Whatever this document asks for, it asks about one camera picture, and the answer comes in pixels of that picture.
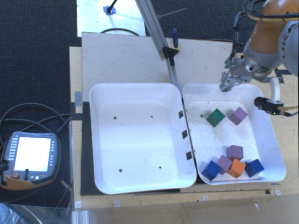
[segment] red button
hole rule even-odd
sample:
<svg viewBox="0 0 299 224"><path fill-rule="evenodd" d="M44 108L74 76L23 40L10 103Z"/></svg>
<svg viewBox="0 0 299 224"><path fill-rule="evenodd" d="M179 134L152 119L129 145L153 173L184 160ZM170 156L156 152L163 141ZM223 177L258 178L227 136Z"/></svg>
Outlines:
<svg viewBox="0 0 299 224"><path fill-rule="evenodd" d="M20 174L19 174L19 172L14 171L14 172L11 174L11 178L13 178L13 179L19 179L19 178L20 178Z"/></svg>

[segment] blue cube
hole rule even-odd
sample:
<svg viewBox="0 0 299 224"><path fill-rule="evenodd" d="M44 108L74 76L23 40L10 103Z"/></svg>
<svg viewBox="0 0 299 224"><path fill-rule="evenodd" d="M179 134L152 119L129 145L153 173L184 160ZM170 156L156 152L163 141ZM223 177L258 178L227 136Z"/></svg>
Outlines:
<svg viewBox="0 0 299 224"><path fill-rule="evenodd" d="M261 162L258 159L255 159L247 163L245 170L249 177L252 177L254 174L262 172L264 170Z"/></svg>
<svg viewBox="0 0 299 224"><path fill-rule="evenodd" d="M219 174L220 170L221 167L217 163L210 161L209 165L202 171L201 174L211 181L217 176L217 174Z"/></svg>

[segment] cube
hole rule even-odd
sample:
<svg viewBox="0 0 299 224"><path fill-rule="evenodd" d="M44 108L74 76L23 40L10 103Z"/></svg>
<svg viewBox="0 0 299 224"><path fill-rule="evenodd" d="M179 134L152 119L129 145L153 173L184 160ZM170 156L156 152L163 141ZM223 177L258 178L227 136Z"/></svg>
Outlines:
<svg viewBox="0 0 299 224"><path fill-rule="evenodd" d="M247 163L245 170L246 170L248 176L252 177L254 174L262 172L264 170L264 167L262 166L259 159L255 159L255 160Z"/></svg>
<svg viewBox="0 0 299 224"><path fill-rule="evenodd" d="M231 145L226 149L226 157L233 161L234 159L241 160L243 158L243 147Z"/></svg>
<svg viewBox="0 0 299 224"><path fill-rule="evenodd" d="M236 111L232 115L229 116L229 119L235 125L238 125L245 119L246 116L247 116L247 113L239 107L236 109Z"/></svg>
<svg viewBox="0 0 299 224"><path fill-rule="evenodd" d="M220 170L221 167L217 163L210 161L209 165L201 174L211 181L219 174Z"/></svg>
<svg viewBox="0 0 299 224"><path fill-rule="evenodd" d="M245 164L240 162L237 159L234 159L232 166L230 167L230 169L227 171L227 173L231 176L233 176L234 178L237 178L239 176L242 175L244 169L245 169Z"/></svg>
<svg viewBox="0 0 299 224"><path fill-rule="evenodd" d="M220 174L224 175L232 165L232 161L229 160L226 156L222 155L218 160L217 164L221 167Z"/></svg>
<svg viewBox="0 0 299 224"><path fill-rule="evenodd" d="M216 109L214 110L213 113L211 113L209 115L209 117L207 118L207 121L213 126L216 127L221 120L223 120L225 117L225 115L223 113L221 113L220 110Z"/></svg>

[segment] white screen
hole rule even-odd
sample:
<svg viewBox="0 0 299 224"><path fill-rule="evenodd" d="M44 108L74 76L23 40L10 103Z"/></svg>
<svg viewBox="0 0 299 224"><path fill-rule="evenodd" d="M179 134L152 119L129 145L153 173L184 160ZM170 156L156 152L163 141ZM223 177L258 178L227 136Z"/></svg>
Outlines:
<svg viewBox="0 0 299 224"><path fill-rule="evenodd" d="M20 137L14 169L48 171L51 139Z"/></svg>

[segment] green cube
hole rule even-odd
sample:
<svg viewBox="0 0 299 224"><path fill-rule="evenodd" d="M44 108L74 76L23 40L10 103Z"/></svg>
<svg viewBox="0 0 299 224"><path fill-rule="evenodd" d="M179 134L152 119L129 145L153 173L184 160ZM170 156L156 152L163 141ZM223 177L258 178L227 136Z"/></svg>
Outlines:
<svg viewBox="0 0 299 224"><path fill-rule="evenodd" d="M220 110L215 109L215 111L209 115L209 117L207 118L207 121L213 127L216 127L217 124L219 124L220 121L224 119L224 117L225 117L225 115L223 113L221 113Z"/></svg>

